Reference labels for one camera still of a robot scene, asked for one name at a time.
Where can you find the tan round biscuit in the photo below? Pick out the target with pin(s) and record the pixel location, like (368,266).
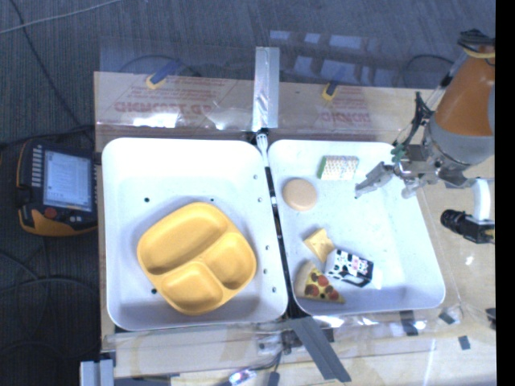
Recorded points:
(299,194)

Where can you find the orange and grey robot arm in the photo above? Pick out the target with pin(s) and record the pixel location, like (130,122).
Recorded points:
(462,103)

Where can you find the yellow divided plate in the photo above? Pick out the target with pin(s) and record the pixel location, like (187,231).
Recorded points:
(193,251)

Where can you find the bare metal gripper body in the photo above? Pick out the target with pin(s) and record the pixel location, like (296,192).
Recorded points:
(426,166)

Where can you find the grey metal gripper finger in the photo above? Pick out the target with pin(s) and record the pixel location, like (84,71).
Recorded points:
(410,191)
(374,179)

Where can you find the toy pizza slice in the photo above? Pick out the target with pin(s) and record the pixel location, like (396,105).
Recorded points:
(316,286)

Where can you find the yellow cheese wedge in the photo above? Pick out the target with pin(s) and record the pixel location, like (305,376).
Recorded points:
(320,245)

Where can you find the black and white spotted carton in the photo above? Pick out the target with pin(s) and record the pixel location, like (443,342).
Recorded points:
(350,268)

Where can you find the brown cardboard board red print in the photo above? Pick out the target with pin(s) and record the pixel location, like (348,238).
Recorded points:
(189,103)

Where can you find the black cylinder on white bracket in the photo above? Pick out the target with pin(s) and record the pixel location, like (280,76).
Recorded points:
(468,223)

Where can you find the white plastic tray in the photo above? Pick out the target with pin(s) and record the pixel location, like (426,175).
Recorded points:
(394,231)
(133,167)

